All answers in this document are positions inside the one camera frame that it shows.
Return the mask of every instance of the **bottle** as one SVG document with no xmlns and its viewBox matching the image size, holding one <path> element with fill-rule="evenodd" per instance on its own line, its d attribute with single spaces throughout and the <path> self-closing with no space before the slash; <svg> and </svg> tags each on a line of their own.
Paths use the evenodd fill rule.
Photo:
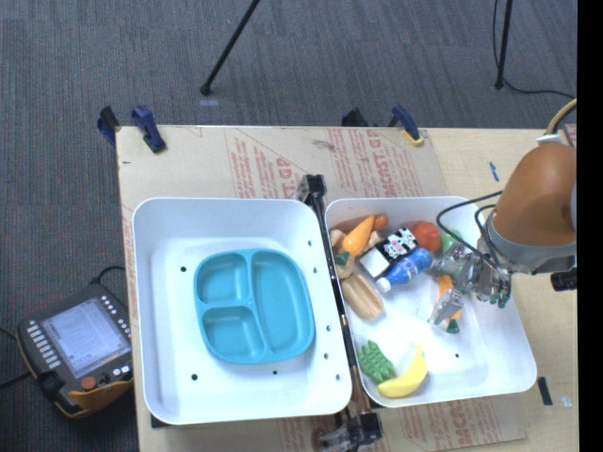
<svg viewBox="0 0 603 452">
<path fill-rule="evenodd" d="M 367 251 L 361 258 L 360 264 L 372 278 L 383 274 L 401 256 L 404 256 L 418 246 L 413 233 L 408 228 L 400 228 L 389 235 L 383 243 Z"/>
<path fill-rule="evenodd" d="M 432 254 L 425 248 L 415 248 L 410 254 L 394 263 L 387 274 L 375 282 L 382 293 L 387 293 L 392 284 L 405 284 L 433 263 Z"/>
</svg>

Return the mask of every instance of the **blue clamp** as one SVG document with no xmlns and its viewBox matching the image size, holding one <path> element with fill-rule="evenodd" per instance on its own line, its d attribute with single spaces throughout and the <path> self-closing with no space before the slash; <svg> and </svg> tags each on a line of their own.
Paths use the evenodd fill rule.
<svg viewBox="0 0 603 452">
<path fill-rule="evenodd" d="M 402 136 L 406 140 L 414 146 L 423 142 L 423 137 L 418 132 L 413 116 L 404 107 L 398 104 L 392 109 L 392 112 L 394 113 L 394 117 L 392 117 L 388 127 L 394 127 L 396 122 L 400 121 L 403 127 Z"/>
<path fill-rule="evenodd" d="M 155 125 L 153 114 L 145 105 L 137 105 L 132 111 L 132 117 L 136 126 L 145 132 L 143 137 L 147 146 L 151 148 L 151 151 L 157 153 L 162 149 L 165 149 L 166 143 L 159 135 L 159 130 Z"/>
<path fill-rule="evenodd" d="M 111 107 L 107 106 L 101 110 L 101 117 L 98 118 L 96 125 L 109 144 L 115 147 L 115 128 L 119 127 L 120 123 L 117 122 Z"/>
</svg>

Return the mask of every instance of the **screen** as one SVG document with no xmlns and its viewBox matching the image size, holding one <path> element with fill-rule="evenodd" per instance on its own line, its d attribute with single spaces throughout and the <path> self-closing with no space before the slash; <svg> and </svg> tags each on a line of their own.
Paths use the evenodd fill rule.
<svg viewBox="0 0 603 452">
<path fill-rule="evenodd" d="M 131 349 L 96 298 L 47 318 L 41 324 L 77 379 Z"/>
</svg>

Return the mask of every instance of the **gray carpet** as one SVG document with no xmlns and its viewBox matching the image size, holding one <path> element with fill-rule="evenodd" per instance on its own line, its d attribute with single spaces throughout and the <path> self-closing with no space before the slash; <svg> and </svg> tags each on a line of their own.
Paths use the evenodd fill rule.
<svg viewBox="0 0 603 452">
<path fill-rule="evenodd" d="M 495 89 L 496 0 L 0 0 L 0 326 L 123 261 L 115 151 L 96 129 L 147 105 L 161 124 L 546 128 L 577 94 L 578 0 L 513 0 Z M 506 0 L 497 0 L 496 54 Z M 567 118 L 577 121 L 577 112 Z M 103 283 L 124 297 L 121 271 Z M 24 371 L 0 334 L 0 381 Z M 134 451 L 134 399 L 70 421 L 32 378 L 0 390 L 0 450 Z"/>
</svg>

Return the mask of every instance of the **blue bottle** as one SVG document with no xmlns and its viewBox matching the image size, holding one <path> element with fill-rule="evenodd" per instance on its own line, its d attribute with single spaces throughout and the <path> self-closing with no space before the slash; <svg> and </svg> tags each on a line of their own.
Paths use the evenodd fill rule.
<svg viewBox="0 0 603 452">
<path fill-rule="evenodd" d="M 387 274 L 375 282 L 382 293 L 387 293 L 392 284 L 405 284 L 433 263 L 432 254 L 425 248 L 415 248 L 410 254 L 394 263 Z"/>
</svg>

